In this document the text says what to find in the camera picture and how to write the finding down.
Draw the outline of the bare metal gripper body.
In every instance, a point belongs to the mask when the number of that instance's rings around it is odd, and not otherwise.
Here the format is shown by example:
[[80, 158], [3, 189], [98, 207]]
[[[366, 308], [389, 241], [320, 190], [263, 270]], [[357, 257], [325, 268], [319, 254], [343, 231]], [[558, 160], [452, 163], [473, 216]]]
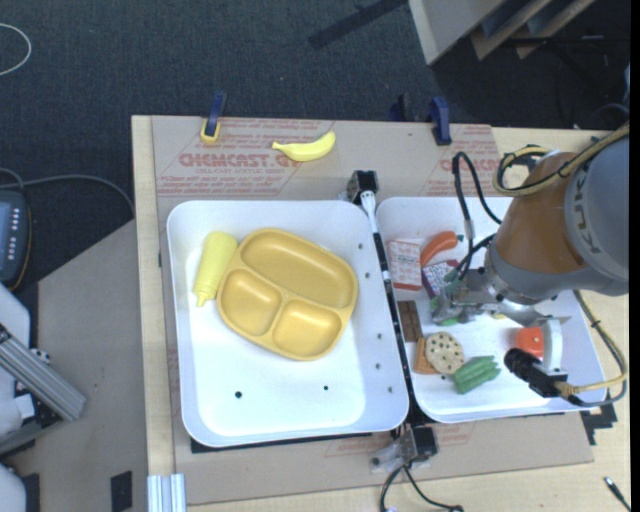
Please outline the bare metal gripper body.
[[482, 314], [502, 315], [516, 323], [539, 319], [536, 301], [511, 288], [492, 271], [470, 270], [449, 292], [451, 308], [474, 308], [474, 320]]

